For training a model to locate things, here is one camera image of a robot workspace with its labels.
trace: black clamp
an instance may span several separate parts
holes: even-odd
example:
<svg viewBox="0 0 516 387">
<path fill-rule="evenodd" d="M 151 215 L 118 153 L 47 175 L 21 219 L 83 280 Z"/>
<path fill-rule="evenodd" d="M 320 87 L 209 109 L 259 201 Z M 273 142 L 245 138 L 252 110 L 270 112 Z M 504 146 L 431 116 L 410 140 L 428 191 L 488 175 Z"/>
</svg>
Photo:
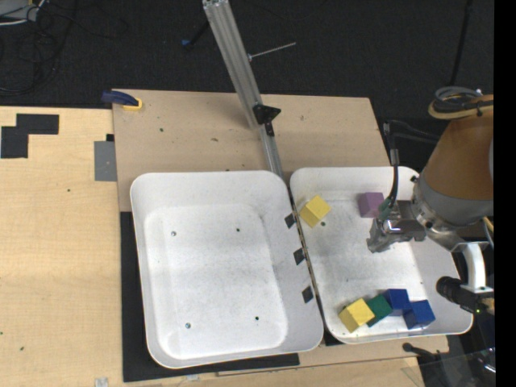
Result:
<svg viewBox="0 0 516 387">
<path fill-rule="evenodd" d="M 280 114 L 281 109 L 278 109 L 277 107 L 257 104 L 252 107 L 252 111 L 255 114 L 255 118 L 258 124 L 265 125 L 267 135 L 274 136 L 273 120 Z"/>
</svg>

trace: white tray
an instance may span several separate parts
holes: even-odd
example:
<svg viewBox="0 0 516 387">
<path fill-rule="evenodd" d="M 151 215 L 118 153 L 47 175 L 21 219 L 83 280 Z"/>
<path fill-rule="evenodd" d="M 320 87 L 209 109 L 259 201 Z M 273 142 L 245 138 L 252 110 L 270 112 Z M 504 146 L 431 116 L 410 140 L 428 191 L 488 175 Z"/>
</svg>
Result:
<svg viewBox="0 0 516 387">
<path fill-rule="evenodd" d="M 266 171 L 147 173 L 131 187 L 148 350 L 184 368 L 323 337 L 285 183 Z"/>
<path fill-rule="evenodd" d="M 399 168 L 398 199 L 410 200 L 418 175 Z M 395 243 L 385 252 L 371 253 L 371 218 L 361 218 L 357 199 L 365 192 L 389 194 L 393 169 L 306 168 L 290 179 L 299 210 L 319 194 L 331 206 L 322 224 L 310 228 L 301 222 L 307 253 L 312 264 L 327 330 L 343 343 L 368 343 L 412 335 L 462 334 L 472 325 L 472 315 L 449 302 L 435 290 L 442 276 L 459 277 L 452 254 L 434 241 Z M 403 317 L 389 316 L 372 327 L 363 325 L 351 334 L 339 312 L 358 298 L 372 298 L 386 289 L 407 289 L 411 301 L 427 299 L 435 321 L 425 328 L 406 328 Z"/>
</svg>

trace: table surface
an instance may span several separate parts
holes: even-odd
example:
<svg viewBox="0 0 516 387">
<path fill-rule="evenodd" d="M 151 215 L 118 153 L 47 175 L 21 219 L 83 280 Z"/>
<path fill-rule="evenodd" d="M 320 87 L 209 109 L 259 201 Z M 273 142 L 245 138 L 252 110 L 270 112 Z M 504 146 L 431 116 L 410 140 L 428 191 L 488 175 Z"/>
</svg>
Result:
<svg viewBox="0 0 516 387">
<path fill-rule="evenodd" d="M 227 104 L 235 103 L 234 94 L 139 94 L 144 98 L 144 105 L 155 101 L 164 113 L 167 101 L 174 98 L 180 98 L 186 105 L 191 102 L 195 110 L 200 98 L 207 111 L 227 110 Z M 286 172 L 317 161 L 329 166 L 389 164 L 367 99 L 307 98 L 264 96 L 266 104 L 270 101 L 274 103 L 271 106 L 289 105 L 298 113 L 285 114 L 275 126 L 277 133 L 281 133 L 278 147 L 282 162 L 285 159 Z M 320 105 L 317 110 L 314 109 L 316 104 Z M 124 204 L 122 199 L 119 205 L 119 190 L 123 186 L 117 187 L 117 182 L 95 181 L 94 176 L 94 142 L 106 140 L 106 134 L 112 133 L 119 178 L 119 158 L 127 168 L 126 180 L 144 170 L 137 159 L 134 160 L 137 168 L 130 170 L 130 159 L 123 157 L 126 153 L 123 145 L 127 144 L 131 130 L 119 125 L 117 131 L 114 115 L 117 122 L 116 115 L 124 116 L 125 112 L 120 114 L 117 106 L 113 110 L 3 106 L 0 107 L 0 126 L 15 126 L 18 113 L 58 114 L 60 130 L 59 135 L 30 135 L 27 159 L 0 160 L 3 205 L 0 211 L 0 374 L 3 384 L 87 387 L 94 386 L 95 379 L 107 377 L 110 387 L 127 385 L 122 375 L 121 330 L 119 212 Z M 340 114 L 344 114 L 347 122 L 339 126 L 341 135 L 328 135 L 337 131 L 335 120 L 343 118 Z M 226 124 L 235 123 L 235 116 L 227 114 Z M 295 131 L 288 129 L 290 119 L 303 123 L 306 117 L 314 124 L 298 124 Z M 224 124 L 223 120 L 218 121 L 221 127 Z M 262 153 L 259 138 L 249 137 L 243 127 L 239 127 L 238 132 L 238 139 L 250 139 L 240 143 L 246 145 L 240 149 L 245 151 L 244 157 L 251 153 L 249 151 Z M 197 136 L 200 143 L 206 144 L 203 137 L 206 134 L 206 129 L 190 132 L 189 142 L 196 144 Z M 316 148 L 310 148 L 310 142 L 303 138 L 305 135 L 308 139 L 318 136 Z M 225 148 L 231 148 L 233 138 L 221 139 L 229 143 Z M 145 150 L 139 140 L 133 138 L 133 143 L 139 144 L 141 151 Z M 208 146 L 213 143 L 217 142 L 207 141 Z M 223 151 L 212 156 L 212 160 L 217 156 L 224 156 Z M 246 165 L 246 169 L 264 169 L 260 168 L 265 165 L 262 158 L 260 155 L 250 159 L 256 164 Z M 226 163 L 216 167 L 224 170 Z M 178 170 L 192 168 L 183 166 Z M 301 365 L 296 368 L 202 374 L 196 385 L 332 386 L 342 385 L 346 380 L 346 385 L 350 386 L 378 385 L 379 382 L 413 386 L 421 375 L 415 356 L 402 350 L 403 342 L 332 347 L 322 344 L 311 352 L 301 353 Z M 410 342 L 431 352 L 448 350 L 444 336 L 414 337 Z M 185 377 L 175 377 L 130 385 L 157 387 L 185 381 Z"/>
</svg>

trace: blue clamp handle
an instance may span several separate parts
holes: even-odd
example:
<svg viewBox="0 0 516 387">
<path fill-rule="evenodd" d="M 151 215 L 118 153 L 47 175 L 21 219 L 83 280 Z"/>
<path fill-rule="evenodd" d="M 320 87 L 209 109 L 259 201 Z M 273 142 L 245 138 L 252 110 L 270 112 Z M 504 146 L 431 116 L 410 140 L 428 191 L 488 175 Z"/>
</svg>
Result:
<svg viewBox="0 0 516 387">
<path fill-rule="evenodd" d="M 117 103 L 119 105 L 138 106 L 139 104 L 138 99 L 116 90 L 104 90 L 100 100 L 104 103 Z"/>
</svg>

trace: green block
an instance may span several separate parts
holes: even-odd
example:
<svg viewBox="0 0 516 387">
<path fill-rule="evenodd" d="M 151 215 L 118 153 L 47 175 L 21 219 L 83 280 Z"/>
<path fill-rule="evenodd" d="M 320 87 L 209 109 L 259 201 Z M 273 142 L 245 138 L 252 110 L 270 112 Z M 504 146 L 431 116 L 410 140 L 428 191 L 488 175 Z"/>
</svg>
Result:
<svg viewBox="0 0 516 387">
<path fill-rule="evenodd" d="M 374 318 L 368 321 L 368 326 L 372 327 L 381 319 L 387 317 L 390 313 L 393 312 L 393 308 L 390 306 L 389 302 L 385 299 L 382 294 L 375 296 L 375 298 L 371 298 L 369 301 L 365 302 L 371 311 L 374 313 Z"/>
</svg>

